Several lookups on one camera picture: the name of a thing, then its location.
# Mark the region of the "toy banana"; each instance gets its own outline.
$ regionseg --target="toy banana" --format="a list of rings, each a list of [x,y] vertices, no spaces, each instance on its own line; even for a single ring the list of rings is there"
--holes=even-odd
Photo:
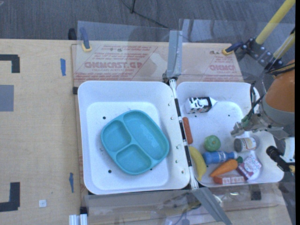
[[[196,165],[197,174],[198,174],[198,181],[201,181],[202,176],[206,173],[206,164],[202,157],[202,154],[194,147],[189,146],[190,155]]]

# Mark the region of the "small can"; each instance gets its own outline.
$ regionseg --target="small can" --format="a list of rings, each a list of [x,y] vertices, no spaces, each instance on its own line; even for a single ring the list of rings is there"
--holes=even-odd
[[[248,150],[255,150],[258,146],[259,140],[256,136],[236,138],[233,142],[234,150],[236,152],[244,152]]]

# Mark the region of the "blue bottle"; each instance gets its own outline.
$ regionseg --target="blue bottle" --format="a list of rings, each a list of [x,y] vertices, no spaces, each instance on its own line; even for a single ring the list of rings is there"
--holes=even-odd
[[[214,152],[205,152],[202,154],[202,156],[206,165],[209,165],[212,163],[223,163],[229,159],[237,159],[238,153],[236,151],[233,152],[214,151]]]

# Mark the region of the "gray carpet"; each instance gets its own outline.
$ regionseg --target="gray carpet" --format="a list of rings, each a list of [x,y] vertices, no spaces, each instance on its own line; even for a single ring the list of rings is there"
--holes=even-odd
[[[178,29],[180,19],[199,20],[187,31],[193,42],[246,41],[256,36],[285,0],[0,0],[0,38],[68,39],[78,21]],[[295,25],[295,6],[286,14],[266,46],[278,48]],[[285,59],[294,59],[290,49]],[[282,185],[295,224],[294,177]]]

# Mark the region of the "toy sausage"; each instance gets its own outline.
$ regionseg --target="toy sausage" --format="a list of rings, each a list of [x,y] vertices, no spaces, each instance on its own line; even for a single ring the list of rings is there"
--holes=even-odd
[[[187,136],[187,143],[192,144],[193,137],[192,137],[192,133],[191,133],[191,128],[189,126],[188,118],[184,117],[184,118],[182,118],[182,121],[183,121],[184,130],[185,130],[186,136]]]

